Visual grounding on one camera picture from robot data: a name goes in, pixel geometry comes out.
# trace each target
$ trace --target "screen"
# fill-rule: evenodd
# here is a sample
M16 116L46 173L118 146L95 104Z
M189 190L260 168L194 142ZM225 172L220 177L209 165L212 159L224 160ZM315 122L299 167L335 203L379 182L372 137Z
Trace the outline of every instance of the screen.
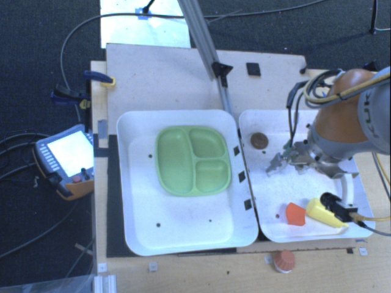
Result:
M68 177L82 168L93 167L93 146L81 131L53 141L48 147Z

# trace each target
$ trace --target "control button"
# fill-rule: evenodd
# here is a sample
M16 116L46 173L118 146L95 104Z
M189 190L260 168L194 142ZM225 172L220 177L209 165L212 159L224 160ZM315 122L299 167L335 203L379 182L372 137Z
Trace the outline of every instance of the control button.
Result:
M72 182L73 183L81 183L81 181L82 181L82 178L81 178L80 175L75 175L75 176L72 177Z

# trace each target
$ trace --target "black bracket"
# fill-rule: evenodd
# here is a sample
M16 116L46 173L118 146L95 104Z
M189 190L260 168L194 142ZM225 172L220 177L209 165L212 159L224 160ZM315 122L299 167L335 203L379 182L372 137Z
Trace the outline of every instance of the black bracket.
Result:
M225 65L220 62L213 62L212 69L216 77L220 77L221 86L228 88L227 75L232 71L233 66Z

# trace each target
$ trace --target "brown round object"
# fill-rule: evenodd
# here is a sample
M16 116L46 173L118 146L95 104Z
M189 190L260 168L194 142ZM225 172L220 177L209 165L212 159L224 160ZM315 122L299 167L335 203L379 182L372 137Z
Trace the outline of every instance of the brown round object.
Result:
M256 132L255 134L252 134L250 142L251 145L258 150L266 148L269 144L268 138L261 132Z
M278 252L274 257L274 265L279 272L291 272L294 268L294 254L291 251Z

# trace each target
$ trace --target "green plate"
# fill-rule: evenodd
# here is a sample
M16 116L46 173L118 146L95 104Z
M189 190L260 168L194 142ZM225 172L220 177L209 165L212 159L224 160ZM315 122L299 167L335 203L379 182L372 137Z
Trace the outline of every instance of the green plate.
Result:
M156 138L156 169L160 184L171 194L216 194L231 181L224 138L203 126L173 126Z

